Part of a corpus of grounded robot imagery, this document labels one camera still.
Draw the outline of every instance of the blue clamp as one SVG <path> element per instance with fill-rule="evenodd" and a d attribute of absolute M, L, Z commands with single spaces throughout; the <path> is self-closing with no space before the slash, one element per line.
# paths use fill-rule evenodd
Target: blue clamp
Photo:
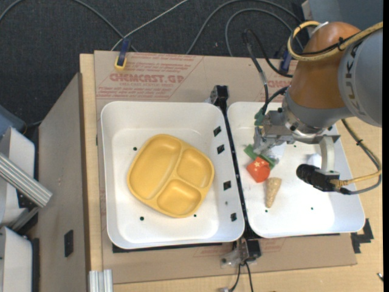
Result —
<path fill-rule="evenodd" d="M 127 64 L 126 53 L 128 52 L 130 45 L 131 45 L 131 40 L 129 38 L 124 38 L 119 56 L 116 58 L 115 61 L 116 69 L 123 70 L 124 67 L 126 66 Z"/>

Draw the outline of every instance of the cardboard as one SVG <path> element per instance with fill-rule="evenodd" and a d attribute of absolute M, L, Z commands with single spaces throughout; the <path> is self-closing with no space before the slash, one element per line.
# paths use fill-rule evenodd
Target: cardboard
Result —
<path fill-rule="evenodd" d="M 220 267 L 219 257 L 232 249 L 231 243 L 192 248 L 165 248 L 113 253 L 106 231 L 106 206 L 102 131 L 102 108 L 115 100 L 160 102 L 204 102 L 215 85 L 227 85 L 233 102 L 264 101 L 260 75 L 249 58 L 206 57 L 129 53 L 123 71 L 114 68 L 116 52 L 94 53 L 97 142 L 100 176 L 103 267 L 112 269 L 114 283 L 234 274 Z M 264 70 L 269 95 L 290 83 L 258 60 Z M 278 60 L 272 60 L 277 66 Z M 291 71 L 297 62 L 292 61 Z M 252 272 L 318 268 L 356 264 L 349 234 L 260 239 L 263 255 Z"/>

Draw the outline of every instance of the black connector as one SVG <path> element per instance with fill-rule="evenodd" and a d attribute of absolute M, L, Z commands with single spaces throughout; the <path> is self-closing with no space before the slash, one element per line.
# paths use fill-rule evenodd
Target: black connector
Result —
<path fill-rule="evenodd" d="M 339 179 L 337 172 L 323 172 L 318 167 L 309 164 L 300 164 L 296 169 L 296 175 L 302 181 L 312 185 L 322 192 L 335 191 L 335 185 L 330 183 L 332 179 Z"/>

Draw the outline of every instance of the white cable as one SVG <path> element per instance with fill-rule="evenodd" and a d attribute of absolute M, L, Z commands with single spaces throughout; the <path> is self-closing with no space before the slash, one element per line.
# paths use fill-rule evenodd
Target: white cable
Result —
<path fill-rule="evenodd" d="M 160 15 L 154 17 L 153 19 L 149 20 L 148 22 L 140 25 L 138 28 L 135 28 L 133 31 L 127 33 L 124 38 L 127 38 L 128 36 L 132 35 L 134 32 L 138 31 L 139 29 L 142 29 L 143 27 L 147 26 L 148 24 L 151 24 L 153 21 L 156 21 L 157 19 L 159 19 L 160 17 L 163 17 L 165 14 L 169 13 L 170 11 L 174 10 L 176 7 L 179 7 L 181 4 L 187 2 L 189 0 L 182 0 L 180 3 L 177 3 L 175 6 L 171 7 L 170 9 L 164 11 L 163 13 L 161 13 Z M 119 44 L 120 42 L 122 42 L 122 39 L 120 39 L 118 42 L 116 42 L 116 44 L 114 45 L 114 47 L 111 49 L 111 51 L 113 51 Z"/>

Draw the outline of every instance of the ice cream cone toy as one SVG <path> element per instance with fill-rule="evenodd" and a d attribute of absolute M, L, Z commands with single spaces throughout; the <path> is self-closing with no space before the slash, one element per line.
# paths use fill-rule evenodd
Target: ice cream cone toy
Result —
<path fill-rule="evenodd" d="M 275 196 L 281 187 L 280 178 L 268 178 L 265 182 L 266 187 L 266 207 L 272 207 Z"/>

